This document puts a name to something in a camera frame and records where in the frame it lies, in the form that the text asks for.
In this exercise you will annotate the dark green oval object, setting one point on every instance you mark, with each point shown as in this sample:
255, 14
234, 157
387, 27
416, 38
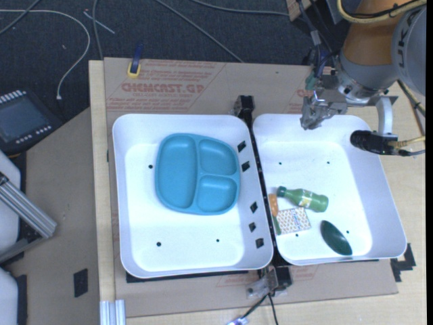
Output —
335, 238

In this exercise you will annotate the green plastic bottle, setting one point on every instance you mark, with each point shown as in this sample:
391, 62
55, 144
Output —
313, 200

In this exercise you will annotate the blue divided plate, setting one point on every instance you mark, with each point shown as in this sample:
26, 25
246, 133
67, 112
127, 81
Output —
182, 174

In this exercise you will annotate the black cylinder on white bracket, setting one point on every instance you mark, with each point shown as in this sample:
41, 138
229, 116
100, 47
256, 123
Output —
372, 142

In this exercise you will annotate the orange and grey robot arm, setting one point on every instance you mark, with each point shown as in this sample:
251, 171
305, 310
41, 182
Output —
372, 39

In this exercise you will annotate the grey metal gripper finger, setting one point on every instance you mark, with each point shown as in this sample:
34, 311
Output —
307, 115
320, 117

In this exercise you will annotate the white patterned packet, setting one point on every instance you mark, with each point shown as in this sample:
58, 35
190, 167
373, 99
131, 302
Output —
293, 220

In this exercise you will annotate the white plastic tray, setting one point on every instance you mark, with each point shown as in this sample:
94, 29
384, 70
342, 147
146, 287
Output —
304, 147
189, 242

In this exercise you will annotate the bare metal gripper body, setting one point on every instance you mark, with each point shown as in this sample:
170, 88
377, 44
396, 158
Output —
338, 102

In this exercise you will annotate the brown cardboard board red print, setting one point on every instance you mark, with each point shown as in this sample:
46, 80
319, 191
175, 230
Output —
209, 90

